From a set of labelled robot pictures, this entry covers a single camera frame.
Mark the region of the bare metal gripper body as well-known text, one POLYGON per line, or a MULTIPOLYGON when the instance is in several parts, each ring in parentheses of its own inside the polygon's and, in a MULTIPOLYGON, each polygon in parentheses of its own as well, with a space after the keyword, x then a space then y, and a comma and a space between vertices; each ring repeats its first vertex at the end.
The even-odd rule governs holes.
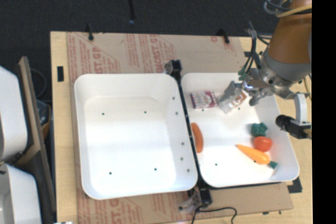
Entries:
POLYGON ((277 95, 282 99, 293 99, 295 93, 290 90, 293 82, 284 80, 271 69, 251 68, 242 74, 243 88, 254 99, 277 95))

